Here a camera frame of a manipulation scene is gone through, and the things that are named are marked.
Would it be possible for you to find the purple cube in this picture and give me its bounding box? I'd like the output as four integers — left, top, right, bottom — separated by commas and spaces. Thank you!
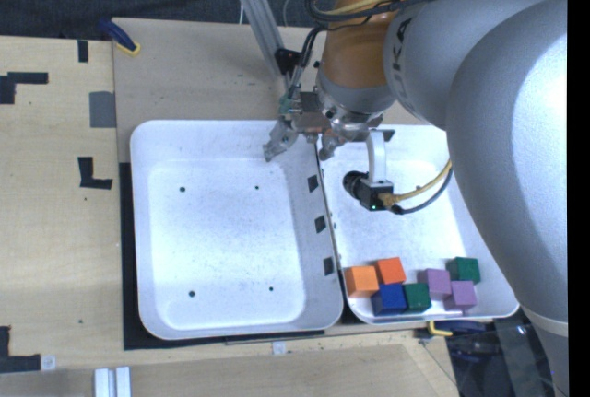
417, 268, 453, 300
442, 280, 478, 312

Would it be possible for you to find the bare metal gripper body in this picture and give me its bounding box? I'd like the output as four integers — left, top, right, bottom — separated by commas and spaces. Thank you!
288, 90, 384, 143

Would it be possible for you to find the black block with thin wires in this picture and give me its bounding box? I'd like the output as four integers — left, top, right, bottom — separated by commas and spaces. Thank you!
274, 46, 303, 76

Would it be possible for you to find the white plastic tray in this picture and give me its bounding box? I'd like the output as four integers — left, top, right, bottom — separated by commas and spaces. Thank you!
315, 123, 521, 326
129, 118, 345, 341

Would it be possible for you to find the blue cube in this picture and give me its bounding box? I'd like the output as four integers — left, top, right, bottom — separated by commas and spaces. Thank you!
370, 283, 408, 317

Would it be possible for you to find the green cube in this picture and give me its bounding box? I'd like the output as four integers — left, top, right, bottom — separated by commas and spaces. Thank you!
403, 282, 433, 312
445, 256, 481, 285

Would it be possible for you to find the orange cube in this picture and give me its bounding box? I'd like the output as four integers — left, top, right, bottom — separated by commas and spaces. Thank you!
344, 264, 381, 298
374, 256, 407, 286

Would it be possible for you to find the black cylinder on white bracket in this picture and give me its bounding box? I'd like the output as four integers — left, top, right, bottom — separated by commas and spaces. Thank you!
341, 127, 396, 213

